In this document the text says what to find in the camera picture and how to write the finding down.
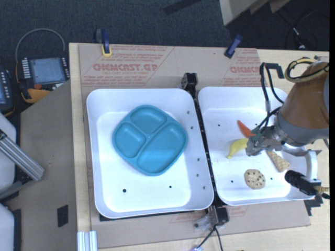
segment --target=red chili pepper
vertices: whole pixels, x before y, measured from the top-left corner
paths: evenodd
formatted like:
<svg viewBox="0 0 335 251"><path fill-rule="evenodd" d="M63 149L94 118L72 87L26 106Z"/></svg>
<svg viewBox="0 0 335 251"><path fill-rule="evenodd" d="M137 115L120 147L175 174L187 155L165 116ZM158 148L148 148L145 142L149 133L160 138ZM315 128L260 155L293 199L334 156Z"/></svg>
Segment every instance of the red chili pepper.
<svg viewBox="0 0 335 251"><path fill-rule="evenodd" d="M251 133L251 130L248 127L246 127L240 120L237 121L237 124L238 124L238 126L239 126L242 134L246 138L248 138L250 136L255 136L256 135L256 134Z"/></svg>

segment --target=blue plate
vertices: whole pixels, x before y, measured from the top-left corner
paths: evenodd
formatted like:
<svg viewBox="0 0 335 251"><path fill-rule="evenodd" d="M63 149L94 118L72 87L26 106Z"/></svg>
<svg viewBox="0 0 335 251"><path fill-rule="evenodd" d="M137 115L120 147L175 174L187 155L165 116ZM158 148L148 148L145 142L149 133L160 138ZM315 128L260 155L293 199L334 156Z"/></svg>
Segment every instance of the blue plate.
<svg viewBox="0 0 335 251"><path fill-rule="evenodd" d="M138 171L158 176L184 152L185 129L164 111L151 105L132 110L113 133L113 146Z"/></svg>

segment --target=yellow banana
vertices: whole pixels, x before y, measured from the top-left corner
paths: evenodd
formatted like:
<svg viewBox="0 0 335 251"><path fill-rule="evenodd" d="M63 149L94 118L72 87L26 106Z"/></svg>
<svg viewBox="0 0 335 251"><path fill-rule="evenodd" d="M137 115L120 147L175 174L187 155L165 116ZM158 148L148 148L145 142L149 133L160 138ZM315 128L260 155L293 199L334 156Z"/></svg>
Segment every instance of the yellow banana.
<svg viewBox="0 0 335 251"><path fill-rule="evenodd" d="M230 151L229 151L229 155L227 156L228 159L231 159L231 157L237 153L238 151L240 151L241 149L245 149L247 147L247 142L248 139L240 139L240 140L236 140L235 142L233 142L230 146Z"/></svg>

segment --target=device screen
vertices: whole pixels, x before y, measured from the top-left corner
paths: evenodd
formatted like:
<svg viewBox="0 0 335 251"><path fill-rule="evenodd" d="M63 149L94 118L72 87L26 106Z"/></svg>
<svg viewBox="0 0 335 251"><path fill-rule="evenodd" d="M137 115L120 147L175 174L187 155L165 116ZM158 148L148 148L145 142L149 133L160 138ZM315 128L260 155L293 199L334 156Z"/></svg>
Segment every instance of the device screen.
<svg viewBox="0 0 335 251"><path fill-rule="evenodd" d="M3 88L2 83L0 81L0 104L4 104L5 102L6 102L5 91L4 91L4 88Z"/></svg>
<svg viewBox="0 0 335 251"><path fill-rule="evenodd" d="M36 84L65 82L60 58L30 60L30 66Z"/></svg>

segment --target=beige table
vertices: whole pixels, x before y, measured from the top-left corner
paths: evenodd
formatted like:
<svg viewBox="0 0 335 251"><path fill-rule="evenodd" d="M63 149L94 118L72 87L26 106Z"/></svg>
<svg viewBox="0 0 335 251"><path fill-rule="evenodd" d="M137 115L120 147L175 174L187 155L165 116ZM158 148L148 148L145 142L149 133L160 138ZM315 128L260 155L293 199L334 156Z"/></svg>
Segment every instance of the beige table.
<svg viewBox="0 0 335 251"><path fill-rule="evenodd" d="M79 45L70 43L70 69L71 69L71 97L73 118L73 144L74 144L74 166L75 166L75 189L76 189L76 214L77 230L88 232L91 228L90 207L88 197L86 155L84 142L83 108L80 80L80 56ZM328 52L303 52L303 51L274 51L258 50L261 62L278 63L286 68L289 62L302 56L314 57L329 56ZM288 82L279 82L274 79L275 86L289 92L292 85ZM322 141L316 142L313 149L322 149L318 156L319 174L323 186L329 185L329 152ZM243 233L237 235L222 236L224 250L252 251L252 250L330 250L330 215L329 201L324 200L321 208L313 208L310 217L311 226L293 229L282 229ZM191 250L199 239L185 239L181 241L170 241L163 243L144 244L136 246L125 246L108 248L104 250ZM205 250L219 250L217 237L211 237L204 245Z"/></svg>

